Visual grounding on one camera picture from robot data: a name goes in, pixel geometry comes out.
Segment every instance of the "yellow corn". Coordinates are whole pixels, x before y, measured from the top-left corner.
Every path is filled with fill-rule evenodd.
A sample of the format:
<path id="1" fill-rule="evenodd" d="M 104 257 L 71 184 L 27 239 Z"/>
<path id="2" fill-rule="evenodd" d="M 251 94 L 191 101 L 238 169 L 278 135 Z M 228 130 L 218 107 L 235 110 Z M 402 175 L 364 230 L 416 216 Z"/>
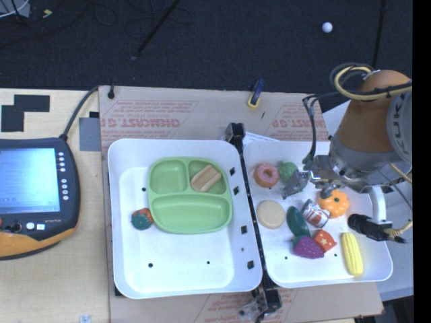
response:
<path id="1" fill-rule="evenodd" d="M 341 245 L 349 273 L 355 277 L 361 275 L 364 272 L 364 264 L 355 235 L 352 232 L 342 233 Z"/>

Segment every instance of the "blue screen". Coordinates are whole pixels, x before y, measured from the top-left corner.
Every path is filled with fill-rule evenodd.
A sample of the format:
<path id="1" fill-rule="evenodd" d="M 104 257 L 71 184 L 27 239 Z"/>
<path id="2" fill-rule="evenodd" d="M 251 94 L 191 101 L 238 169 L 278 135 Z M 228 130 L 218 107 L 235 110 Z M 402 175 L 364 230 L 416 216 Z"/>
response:
<path id="1" fill-rule="evenodd" d="M 0 213 L 58 211 L 55 149 L 0 149 Z"/>

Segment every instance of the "white ball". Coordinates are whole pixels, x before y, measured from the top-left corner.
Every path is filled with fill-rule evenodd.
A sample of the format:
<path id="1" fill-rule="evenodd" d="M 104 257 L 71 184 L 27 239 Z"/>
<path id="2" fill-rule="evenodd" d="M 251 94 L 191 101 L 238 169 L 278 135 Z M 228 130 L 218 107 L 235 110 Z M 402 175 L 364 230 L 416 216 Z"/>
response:
<path id="1" fill-rule="evenodd" d="M 322 25 L 323 32 L 326 32 L 327 34 L 332 31 L 332 24 L 329 22 L 323 23 Z"/>

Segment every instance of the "pink donut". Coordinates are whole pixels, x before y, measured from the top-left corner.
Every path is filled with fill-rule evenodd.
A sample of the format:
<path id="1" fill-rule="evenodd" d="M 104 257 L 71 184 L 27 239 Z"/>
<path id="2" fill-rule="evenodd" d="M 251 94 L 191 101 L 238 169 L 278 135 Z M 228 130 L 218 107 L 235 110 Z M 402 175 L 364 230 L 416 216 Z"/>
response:
<path id="1" fill-rule="evenodd" d="M 280 175 L 274 165 L 262 163 L 256 168 L 253 178 L 259 186 L 271 188 L 278 182 Z"/>

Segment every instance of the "soda can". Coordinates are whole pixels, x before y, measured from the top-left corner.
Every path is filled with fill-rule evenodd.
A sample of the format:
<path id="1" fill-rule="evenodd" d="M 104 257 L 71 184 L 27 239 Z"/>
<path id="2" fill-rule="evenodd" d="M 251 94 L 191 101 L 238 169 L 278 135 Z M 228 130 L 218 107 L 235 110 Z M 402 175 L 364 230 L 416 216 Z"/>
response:
<path id="1" fill-rule="evenodd" d="M 301 214 L 305 220 L 318 228 L 325 226 L 331 216 L 331 212 L 321 209 L 318 204 L 310 199 L 302 206 Z"/>

